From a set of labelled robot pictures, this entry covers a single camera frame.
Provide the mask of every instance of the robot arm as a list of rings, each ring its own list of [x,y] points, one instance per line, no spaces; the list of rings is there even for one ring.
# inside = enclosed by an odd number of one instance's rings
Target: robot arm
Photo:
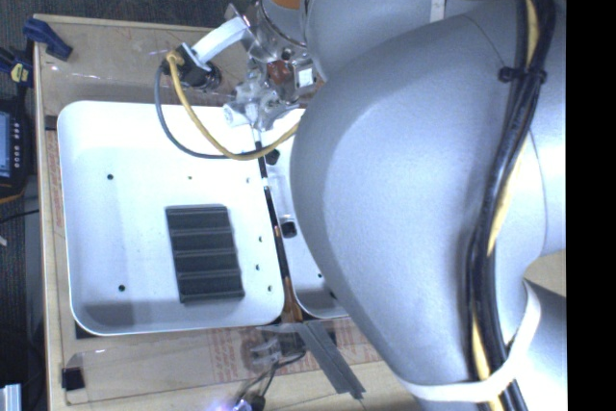
[[[297,219],[416,393],[503,367],[526,267],[565,244],[564,0],[447,0],[430,22],[434,4],[255,0],[227,15],[248,53],[231,124],[267,130],[325,82],[295,136]],[[566,408],[565,302],[532,290],[539,327],[489,404],[422,394],[424,409]]]

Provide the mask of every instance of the display screen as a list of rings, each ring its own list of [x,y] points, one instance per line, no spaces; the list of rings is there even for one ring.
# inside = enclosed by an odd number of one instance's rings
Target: display screen
[[[11,116],[0,112],[0,176],[11,176]]]

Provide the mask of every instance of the metal bracket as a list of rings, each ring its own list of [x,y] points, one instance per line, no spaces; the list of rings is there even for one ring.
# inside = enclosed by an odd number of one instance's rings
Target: metal bracket
[[[21,384],[0,389],[0,411],[21,411]]]
[[[81,367],[62,369],[62,388],[67,391],[77,391],[86,388],[86,382]]]
[[[279,334],[290,332],[299,334],[338,394],[350,393],[356,399],[363,397],[362,393],[366,392],[366,389],[343,355],[340,354],[320,321],[270,325],[261,327],[261,330]]]

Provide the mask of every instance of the white tray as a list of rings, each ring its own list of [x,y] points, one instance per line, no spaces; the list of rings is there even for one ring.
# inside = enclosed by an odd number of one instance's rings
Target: white tray
[[[181,107],[164,106],[187,147],[214,149]],[[199,116],[232,150],[254,148],[248,127],[229,129],[219,108]],[[164,135],[153,105],[80,101],[58,119],[70,303],[97,335],[267,324],[284,294],[256,161],[203,160]],[[245,297],[182,304],[165,207],[228,208]]]

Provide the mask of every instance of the blue clamp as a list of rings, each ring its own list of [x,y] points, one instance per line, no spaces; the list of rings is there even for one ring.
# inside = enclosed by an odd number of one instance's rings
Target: blue clamp
[[[61,61],[66,62],[73,51],[72,47],[64,43],[56,32],[40,19],[32,17],[28,19],[23,25],[23,34],[27,39],[45,43],[47,45],[46,52]]]
[[[31,88],[34,85],[32,57],[35,41],[45,43],[47,53],[64,62],[73,49],[64,43],[46,22],[32,17],[24,24],[23,34],[27,39],[25,50],[0,48],[0,72],[9,74],[19,86]]]

